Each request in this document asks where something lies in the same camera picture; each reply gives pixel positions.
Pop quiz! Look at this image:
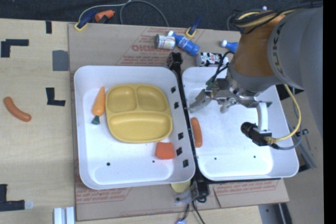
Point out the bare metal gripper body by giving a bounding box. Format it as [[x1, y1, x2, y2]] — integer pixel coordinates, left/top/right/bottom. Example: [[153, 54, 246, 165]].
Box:
[[209, 78, 259, 109]]

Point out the thin black rod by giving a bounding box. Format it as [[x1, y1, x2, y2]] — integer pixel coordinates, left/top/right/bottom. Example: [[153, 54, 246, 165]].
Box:
[[175, 64, 204, 184]]

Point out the orange sausage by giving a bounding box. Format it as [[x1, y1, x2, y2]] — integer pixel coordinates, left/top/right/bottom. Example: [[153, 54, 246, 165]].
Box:
[[190, 116, 204, 148], [3, 96, 33, 123]]

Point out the cow print white carton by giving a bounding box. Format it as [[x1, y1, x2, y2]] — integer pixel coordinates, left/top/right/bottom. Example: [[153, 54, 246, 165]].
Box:
[[196, 51, 230, 68]]

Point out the blue bottle white cap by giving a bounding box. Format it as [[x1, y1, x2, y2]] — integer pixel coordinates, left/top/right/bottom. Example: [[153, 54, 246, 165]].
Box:
[[220, 39, 239, 54], [167, 30, 201, 57]]

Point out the white plastic tray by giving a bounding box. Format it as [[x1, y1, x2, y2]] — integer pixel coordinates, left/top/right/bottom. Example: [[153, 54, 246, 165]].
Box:
[[73, 65, 196, 190], [181, 66, 300, 182]]

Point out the yellow divided plate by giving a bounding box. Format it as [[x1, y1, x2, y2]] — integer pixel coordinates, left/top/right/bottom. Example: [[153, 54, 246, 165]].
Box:
[[104, 83, 174, 144]]

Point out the small white can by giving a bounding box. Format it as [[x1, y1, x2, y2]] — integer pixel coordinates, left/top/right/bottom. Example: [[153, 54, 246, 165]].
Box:
[[154, 34, 176, 50]]

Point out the yellow rounded toy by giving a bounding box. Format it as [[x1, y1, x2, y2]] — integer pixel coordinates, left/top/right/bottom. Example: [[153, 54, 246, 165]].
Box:
[[170, 180, 192, 194]]

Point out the orange carrot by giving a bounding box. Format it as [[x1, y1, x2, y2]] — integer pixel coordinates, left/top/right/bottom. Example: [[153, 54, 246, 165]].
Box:
[[91, 86, 107, 125]]

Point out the brown cardboard board red print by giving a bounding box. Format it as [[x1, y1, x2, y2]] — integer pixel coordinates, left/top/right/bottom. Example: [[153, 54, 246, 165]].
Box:
[[67, 23, 290, 221]]

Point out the black cylinder on white bracket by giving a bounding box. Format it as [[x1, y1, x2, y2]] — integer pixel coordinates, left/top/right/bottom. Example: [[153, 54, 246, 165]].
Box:
[[240, 101, 274, 147]]

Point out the black block with thin wires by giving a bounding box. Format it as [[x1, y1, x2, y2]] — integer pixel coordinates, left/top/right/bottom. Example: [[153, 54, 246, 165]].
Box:
[[167, 51, 184, 71], [194, 180, 211, 198]]

